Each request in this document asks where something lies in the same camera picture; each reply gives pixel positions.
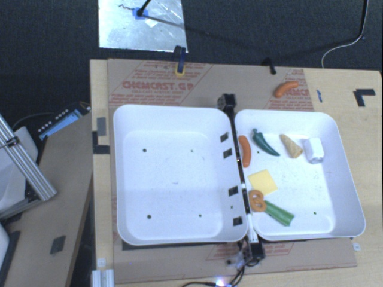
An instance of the cheese slice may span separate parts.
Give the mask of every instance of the cheese slice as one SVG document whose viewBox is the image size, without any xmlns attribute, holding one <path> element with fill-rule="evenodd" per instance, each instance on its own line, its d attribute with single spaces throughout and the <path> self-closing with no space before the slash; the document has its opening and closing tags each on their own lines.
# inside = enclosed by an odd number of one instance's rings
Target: cheese slice
<svg viewBox="0 0 383 287">
<path fill-rule="evenodd" d="M 266 169 L 249 175 L 248 179 L 251 186 L 263 193 L 264 196 L 278 190 L 271 174 Z"/>
</svg>

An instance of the sausage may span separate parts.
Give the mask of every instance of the sausage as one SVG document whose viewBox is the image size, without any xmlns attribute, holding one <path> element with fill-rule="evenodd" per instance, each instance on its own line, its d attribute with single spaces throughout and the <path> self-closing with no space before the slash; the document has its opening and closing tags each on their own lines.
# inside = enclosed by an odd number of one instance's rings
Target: sausage
<svg viewBox="0 0 383 287">
<path fill-rule="evenodd" d="M 242 147 L 242 165 L 244 168 L 247 168 L 250 165 L 251 160 L 250 144 L 246 136 L 244 135 L 240 135 L 240 137 L 238 137 L 238 141 Z"/>
<path fill-rule="evenodd" d="M 292 88 L 297 88 L 298 86 L 299 86 L 298 81 L 289 81 L 289 82 L 283 83 L 279 85 L 278 88 L 275 90 L 274 96 L 276 98 L 280 98 L 284 95 L 285 92 L 287 92 L 288 90 Z"/>
</svg>

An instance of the green pepper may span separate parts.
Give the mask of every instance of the green pepper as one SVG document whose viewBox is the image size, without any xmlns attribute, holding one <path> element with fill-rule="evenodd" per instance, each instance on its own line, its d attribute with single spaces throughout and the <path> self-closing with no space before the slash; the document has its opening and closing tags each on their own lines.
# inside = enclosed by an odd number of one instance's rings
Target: green pepper
<svg viewBox="0 0 383 287">
<path fill-rule="evenodd" d="M 257 132 L 257 129 L 254 129 L 253 132 L 253 141 L 257 144 L 257 146 L 270 155 L 280 156 L 280 154 L 265 141 L 265 138 L 261 132 Z"/>
</svg>

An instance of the empty white tray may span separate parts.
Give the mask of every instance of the empty white tray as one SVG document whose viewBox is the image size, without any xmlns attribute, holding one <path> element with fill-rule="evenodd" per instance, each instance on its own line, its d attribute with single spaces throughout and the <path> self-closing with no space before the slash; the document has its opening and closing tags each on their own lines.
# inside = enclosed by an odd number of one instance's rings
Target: empty white tray
<svg viewBox="0 0 383 287">
<path fill-rule="evenodd" d="M 289 227 L 266 213 L 253 213 L 253 226 L 266 240 L 298 240 L 351 237 L 363 233 L 366 222 L 352 180 L 338 127 L 330 116 L 321 112 L 243 110 L 236 115 L 238 135 L 245 135 L 251 146 L 247 178 L 267 169 L 278 190 L 265 200 L 295 215 Z M 252 140 L 253 128 L 281 154 L 276 157 L 262 151 Z M 279 135 L 286 134 L 303 148 L 307 138 L 320 138 L 324 160 L 308 162 L 305 153 L 293 159 Z"/>
<path fill-rule="evenodd" d="M 114 114 L 114 139 L 117 228 L 125 242 L 235 242 L 245 236 L 232 131 L 223 112 L 125 105 Z"/>
</svg>

